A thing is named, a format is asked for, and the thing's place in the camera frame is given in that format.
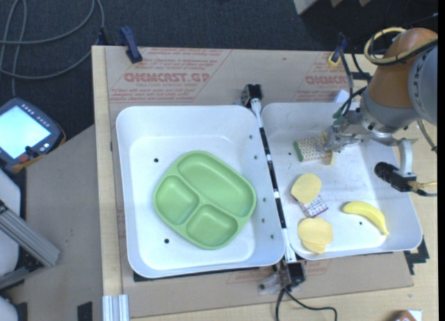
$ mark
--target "black clamp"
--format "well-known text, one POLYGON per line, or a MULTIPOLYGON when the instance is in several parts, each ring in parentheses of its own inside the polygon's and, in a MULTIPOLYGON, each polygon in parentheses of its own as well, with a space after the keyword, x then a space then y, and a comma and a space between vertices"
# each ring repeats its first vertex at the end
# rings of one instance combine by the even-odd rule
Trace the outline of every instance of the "black clamp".
POLYGON ((391 186, 401 192, 412 191, 412 187, 409 184, 410 181, 416 181, 416 176, 401 176, 398 174, 398 169, 392 164, 379 162, 374 167, 375 175, 381 178, 383 181, 391 184, 391 186))
POLYGON ((119 31, 123 45, 128 47, 127 55, 132 63, 142 61, 142 56, 139 53, 133 31, 128 26, 123 26, 119 31))
POLYGON ((260 84, 247 84, 244 87, 241 93, 241 105, 251 108, 250 100, 252 99, 258 99, 259 101, 263 99, 263 90, 260 84))
POLYGON ((411 275, 414 275, 414 264, 426 263, 426 260, 430 259, 424 238, 422 238, 420 245, 417 247, 417 253, 411 251, 405 251, 404 253, 411 275))
POLYGON ((115 46, 113 34, 104 26, 100 28, 99 37, 97 38, 97 45, 99 46, 115 46))

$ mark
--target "handheld device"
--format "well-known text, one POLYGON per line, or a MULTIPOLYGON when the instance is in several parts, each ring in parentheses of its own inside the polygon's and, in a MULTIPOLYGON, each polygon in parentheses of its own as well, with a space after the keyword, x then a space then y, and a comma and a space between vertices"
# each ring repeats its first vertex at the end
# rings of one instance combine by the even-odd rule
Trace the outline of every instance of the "handheld device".
POLYGON ((66 140, 55 121, 19 98, 0 107, 0 167, 15 174, 66 140))

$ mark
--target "black cable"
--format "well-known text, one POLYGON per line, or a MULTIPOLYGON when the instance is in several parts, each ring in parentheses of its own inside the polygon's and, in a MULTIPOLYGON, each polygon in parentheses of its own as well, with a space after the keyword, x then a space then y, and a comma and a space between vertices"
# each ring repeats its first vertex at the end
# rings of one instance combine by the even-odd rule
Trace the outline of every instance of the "black cable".
MULTIPOLYGON (((369 56, 372 56, 372 57, 374 57, 374 58, 377 59, 377 60, 379 59, 379 58, 376 56, 376 54, 378 54, 378 52, 377 52, 377 51, 374 51, 373 46, 374 46, 374 43, 375 43, 375 36, 376 36, 377 34, 379 34, 379 33, 382 33, 382 31, 375 33, 375 34, 371 37, 371 39, 370 39, 370 41, 371 41, 371 45, 370 45, 370 50, 371 50, 371 52, 369 53, 369 56)), ((395 55, 395 56, 394 56, 395 59, 388 61, 388 63, 373 62, 373 64, 378 65, 378 66, 387 66, 387 67, 388 67, 388 66, 390 66, 390 65, 395 65, 395 64, 399 64, 399 63, 406 63, 408 59, 411 59, 411 58, 417 56, 418 54, 420 54, 420 53, 422 53, 422 52, 424 52, 424 51, 426 51, 426 50, 429 50, 429 49, 433 48, 434 46, 437 45, 437 43, 438 43, 438 39, 435 39, 435 40, 433 39, 433 40, 431 40, 431 41, 429 41, 429 42, 423 44, 423 45, 422 45, 421 47, 419 47, 418 49, 416 49, 416 50, 414 50, 414 51, 410 51, 410 52, 409 52, 408 54, 406 54, 406 55, 403 55, 404 53, 400 53, 400 54, 395 55)))
POLYGON ((353 57, 353 61, 354 61, 355 67, 357 68, 359 73, 363 76, 363 79, 365 79, 367 83, 370 83, 371 79, 372 79, 372 76, 370 74, 368 74, 368 73, 365 73, 363 71, 363 69, 360 67, 359 63, 357 62, 357 56, 355 55, 354 51, 351 53, 351 56, 353 57))
POLYGON ((352 95, 350 95, 349 96, 349 98, 345 101, 345 102, 343 102, 343 105, 341 105, 341 107, 340 107, 340 109, 341 109, 341 112, 343 112, 344 111, 344 108, 347 106, 347 107, 350 107, 350 105, 351 105, 351 103, 352 103, 352 100, 357 96, 357 95, 361 95, 361 94, 363 94, 363 92, 366 90, 366 86, 365 87, 363 87, 363 88, 361 88, 361 89, 359 89, 359 90, 357 90, 356 92, 354 92, 352 95))
POLYGON ((280 290, 277 298, 277 304, 275 306, 275 321, 280 321, 280 304, 283 299, 284 294, 287 294, 294 302, 296 302, 301 307, 307 308, 311 311, 325 311, 325 310, 331 310, 334 312, 334 321, 337 321, 337 310, 331 306, 326 307, 311 307, 308 305, 303 304, 301 301, 296 299, 286 288, 283 288, 280 290))
POLYGON ((432 141, 432 138, 426 131, 426 127, 425 127, 425 124, 423 123, 423 120, 417 120, 417 124, 419 125, 420 131, 422 132, 424 138, 426 139, 426 142, 430 145, 431 151, 433 151, 437 154, 437 144, 435 144, 432 141))
POLYGON ((413 190, 412 192, 415 192, 416 194, 423 196, 423 197, 437 197, 438 196, 436 192, 426 192, 425 190, 422 190, 422 189, 413 190))
MULTIPOLYGON (((416 26, 417 24, 419 24, 421 22, 424 22, 424 21, 426 21, 428 19, 432 19, 432 18, 436 18, 436 17, 439 18, 439 13, 438 12, 434 12, 434 13, 432 13, 431 15, 429 15, 427 17, 422 17, 421 19, 417 19, 417 20, 412 21, 412 22, 402 24, 402 25, 400 25, 400 27, 403 27, 403 28, 413 27, 413 26, 416 26)), ((371 38, 372 35, 375 35, 376 32, 377 31, 374 31, 373 33, 371 33, 371 34, 369 34, 367 36, 358 37, 358 38, 356 38, 354 40, 351 40, 351 44, 365 43, 365 42, 367 42, 369 40, 369 38, 371 38)))
POLYGON ((343 46, 341 45, 341 43, 343 42, 343 39, 347 40, 345 35, 342 32, 340 32, 339 37, 338 37, 338 48, 339 48, 339 52, 340 52, 341 62, 343 63, 343 66, 346 71, 346 75, 348 77, 348 82, 349 82, 349 99, 345 102, 346 109, 343 112, 343 116, 344 116, 349 111, 350 105, 353 101, 354 79, 353 79, 353 75, 351 74, 351 72, 349 70, 349 65, 346 62, 345 53, 343 51, 343 46))

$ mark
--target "metal bracket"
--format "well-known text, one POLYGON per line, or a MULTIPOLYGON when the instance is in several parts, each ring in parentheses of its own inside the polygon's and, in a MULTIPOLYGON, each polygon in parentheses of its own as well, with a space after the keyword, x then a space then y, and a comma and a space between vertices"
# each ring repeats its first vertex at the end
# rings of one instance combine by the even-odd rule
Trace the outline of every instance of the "metal bracket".
POLYGON ((122 294, 118 297, 103 296, 102 311, 104 321, 130 321, 128 295, 122 294))
POLYGON ((400 168, 398 173, 401 176, 412 176, 412 140, 402 139, 397 147, 400 153, 400 168))
POLYGON ((287 264, 283 258, 273 266, 274 273, 258 284, 258 293, 276 294, 283 288, 296 288, 306 280, 301 262, 287 264))
POLYGON ((0 200, 0 230, 8 237, 12 238, 27 255, 36 259, 37 264, 28 267, 21 267, 0 278, 0 290, 7 288, 30 272, 43 267, 53 267, 56 265, 60 251, 54 247, 45 237, 32 230, 32 228, 18 214, 10 210, 4 202, 0 200))
POLYGON ((263 99, 263 89, 260 84, 247 84, 241 93, 240 104, 246 108, 251 108, 250 101, 263 99))

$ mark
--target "toy banana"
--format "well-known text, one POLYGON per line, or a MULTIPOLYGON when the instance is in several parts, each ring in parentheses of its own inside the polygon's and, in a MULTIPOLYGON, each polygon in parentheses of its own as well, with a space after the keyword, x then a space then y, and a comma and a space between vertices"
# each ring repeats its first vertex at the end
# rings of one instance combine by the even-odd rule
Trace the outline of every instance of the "toy banana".
POLYGON ((351 201, 343 206, 342 211, 344 213, 362 215, 368 218, 368 220, 374 223, 374 225, 376 225, 384 235, 389 235, 385 222, 385 216, 383 215, 382 211, 373 205, 370 205, 364 201, 351 201))

